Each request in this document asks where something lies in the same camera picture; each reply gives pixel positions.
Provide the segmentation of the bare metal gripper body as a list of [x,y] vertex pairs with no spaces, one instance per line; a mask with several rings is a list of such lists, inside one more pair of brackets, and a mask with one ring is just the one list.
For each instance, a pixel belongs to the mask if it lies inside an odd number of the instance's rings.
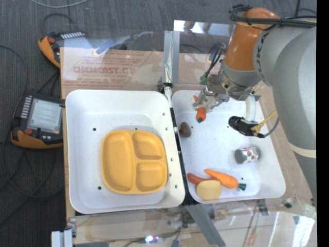
[[243,101],[254,94],[254,88],[260,82],[257,75],[242,77],[242,81],[236,82],[225,73],[211,74],[206,81],[204,93],[207,96],[224,98],[224,95],[235,100]]

